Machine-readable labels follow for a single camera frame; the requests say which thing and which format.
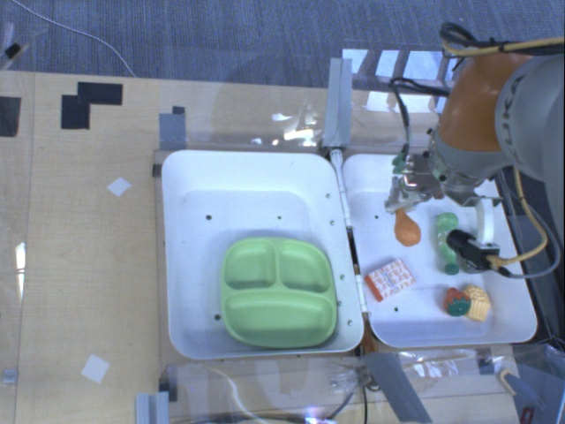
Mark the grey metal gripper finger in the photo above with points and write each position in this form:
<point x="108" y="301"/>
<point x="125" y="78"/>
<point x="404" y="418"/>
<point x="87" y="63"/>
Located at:
<point x="411" y="201"/>
<point x="394" y="202"/>

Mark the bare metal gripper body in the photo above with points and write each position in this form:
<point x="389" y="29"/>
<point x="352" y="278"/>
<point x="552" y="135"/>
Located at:
<point x="421" y="179"/>

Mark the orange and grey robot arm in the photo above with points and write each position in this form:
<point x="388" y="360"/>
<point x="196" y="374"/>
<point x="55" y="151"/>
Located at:
<point x="494" y="117"/>

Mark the orange toy drumstick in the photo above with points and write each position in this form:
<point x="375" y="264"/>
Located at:
<point x="407" y="232"/>

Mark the green plastic bottle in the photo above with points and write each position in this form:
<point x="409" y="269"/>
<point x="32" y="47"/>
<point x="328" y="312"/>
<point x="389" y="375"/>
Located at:
<point x="445" y="228"/>

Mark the orange and white carton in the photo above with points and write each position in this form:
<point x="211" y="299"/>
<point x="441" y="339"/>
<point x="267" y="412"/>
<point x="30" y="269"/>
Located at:
<point x="390" y="280"/>

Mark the red toy strawberry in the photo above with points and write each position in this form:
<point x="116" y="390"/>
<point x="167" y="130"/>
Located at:
<point x="456" y="302"/>

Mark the yellow toy cupcake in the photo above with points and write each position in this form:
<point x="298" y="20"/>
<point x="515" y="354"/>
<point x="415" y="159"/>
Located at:
<point x="479" y="305"/>

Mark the white plastic tray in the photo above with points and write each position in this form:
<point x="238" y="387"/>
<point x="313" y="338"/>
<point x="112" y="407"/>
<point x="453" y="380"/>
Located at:
<point x="424" y="325"/>
<point x="247" y="183"/>

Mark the green divided plate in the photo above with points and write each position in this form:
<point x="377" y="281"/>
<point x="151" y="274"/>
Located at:
<point x="278" y="312"/>

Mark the black cylinder on white bracket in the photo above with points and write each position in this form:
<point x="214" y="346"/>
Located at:
<point x="468" y="244"/>

